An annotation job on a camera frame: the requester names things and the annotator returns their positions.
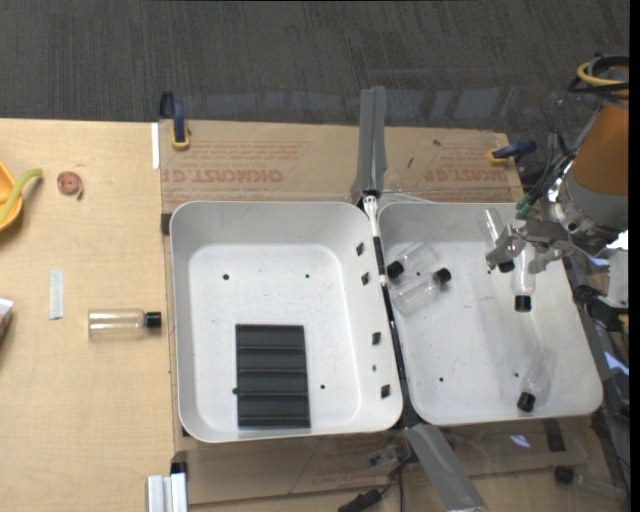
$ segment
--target small plastic bottle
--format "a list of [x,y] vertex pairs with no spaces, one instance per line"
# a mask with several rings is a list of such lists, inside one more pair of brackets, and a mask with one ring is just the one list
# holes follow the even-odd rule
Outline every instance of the small plastic bottle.
[[536,403],[539,404],[545,400],[556,369],[556,359],[557,356],[553,350],[536,344],[520,382],[518,409],[531,412]]
[[531,311],[531,296],[536,291],[536,275],[531,272],[530,264],[534,262],[536,249],[526,244],[515,257],[515,269],[511,275],[511,290],[515,295],[514,309],[519,313]]
[[138,308],[89,310],[89,337],[135,338],[162,326],[162,314]]
[[604,477],[584,473],[568,466],[556,466],[553,475],[556,482],[565,485],[578,485],[593,492],[615,498],[618,501],[624,500],[626,491],[621,486],[614,485],[613,482]]
[[419,276],[427,273],[435,264],[433,250],[423,242],[416,242],[398,254],[398,257],[387,266],[389,279],[398,279],[408,273]]
[[[484,238],[486,251],[489,253],[496,248],[496,240],[500,238],[500,235],[504,231],[502,217],[495,208],[485,208],[480,212],[476,221]],[[512,260],[498,264],[498,269],[503,274],[511,272],[514,268],[515,266]]]
[[402,314],[412,313],[427,304],[450,280],[451,273],[446,268],[421,275],[395,290],[391,301]]

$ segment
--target black wire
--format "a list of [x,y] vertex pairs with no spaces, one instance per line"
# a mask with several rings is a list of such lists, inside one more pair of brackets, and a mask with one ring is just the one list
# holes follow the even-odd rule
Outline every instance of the black wire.
[[[591,61],[586,71],[591,76],[597,76],[616,66],[629,67],[629,57],[627,55],[602,55],[596,54],[596,58]],[[572,94],[593,94],[612,103],[621,104],[621,102],[629,101],[628,94],[619,94],[618,91],[629,90],[629,80],[620,81],[617,84],[593,85],[576,76],[568,87],[568,92]]]
[[573,160],[576,155],[573,151],[569,150],[569,148],[567,147],[567,143],[564,140],[564,137],[558,133],[558,145],[560,146],[560,150],[562,151],[562,154],[567,157],[570,160]]
[[538,200],[540,195],[542,194],[542,189],[544,187],[544,182],[549,175],[549,171],[551,170],[551,162],[553,161],[553,157],[555,155],[556,148],[555,146],[551,148],[551,152],[549,153],[549,158],[547,158],[547,163],[544,166],[544,171],[542,172],[542,176],[538,180],[538,182],[533,186],[531,190],[531,199],[529,200],[529,204],[533,204]]
[[400,491],[400,512],[404,512],[404,484],[402,483],[402,466],[398,470],[398,491]]

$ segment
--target white tray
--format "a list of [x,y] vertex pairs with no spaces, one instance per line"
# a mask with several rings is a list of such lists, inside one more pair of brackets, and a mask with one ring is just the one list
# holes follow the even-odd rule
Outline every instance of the white tray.
[[[416,412],[441,426],[585,415],[602,401],[588,340],[566,271],[537,274],[533,310],[514,311],[511,274],[491,274],[476,217],[485,208],[514,221],[513,204],[391,203],[380,210],[386,263],[425,241],[452,279],[427,307],[395,314]],[[532,413],[516,407],[532,339],[557,354],[549,395]]]
[[[189,434],[217,443],[382,431],[397,422],[402,396],[360,210],[196,201],[174,212],[170,230],[178,408]],[[310,428],[238,427],[237,324],[304,327]]]

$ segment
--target black bottle cap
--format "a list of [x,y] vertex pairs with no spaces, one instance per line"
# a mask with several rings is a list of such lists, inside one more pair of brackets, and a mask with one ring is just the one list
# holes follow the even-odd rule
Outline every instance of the black bottle cap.
[[516,264],[513,262],[513,260],[505,261],[504,263],[498,264],[498,270],[500,270],[500,272],[502,272],[503,274],[511,272],[514,268],[516,268]]
[[573,482],[575,475],[576,472],[567,466],[556,466],[553,470],[553,476],[555,477],[556,482],[561,482],[563,484],[570,484]]
[[404,272],[404,267],[399,261],[394,261],[387,267],[387,274],[390,279],[395,279]]
[[531,311],[531,297],[529,295],[516,295],[515,310],[520,313]]
[[438,281],[440,281],[441,285],[451,281],[451,272],[449,272],[449,270],[447,270],[446,268],[441,268],[440,270],[436,271],[433,275]]
[[536,397],[531,393],[527,393],[523,391],[520,393],[520,398],[518,399],[518,409],[524,412],[533,411],[533,404],[536,402]]
[[162,313],[154,311],[144,314],[145,327],[162,327]]

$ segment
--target gray carpet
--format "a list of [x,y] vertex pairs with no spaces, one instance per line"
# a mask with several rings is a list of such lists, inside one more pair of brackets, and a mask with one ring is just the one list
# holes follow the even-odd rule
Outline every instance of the gray carpet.
[[629,54],[630,0],[142,2],[0,0],[0,117],[358,122],[387,88],[389,126],[570,139],[595,52]]

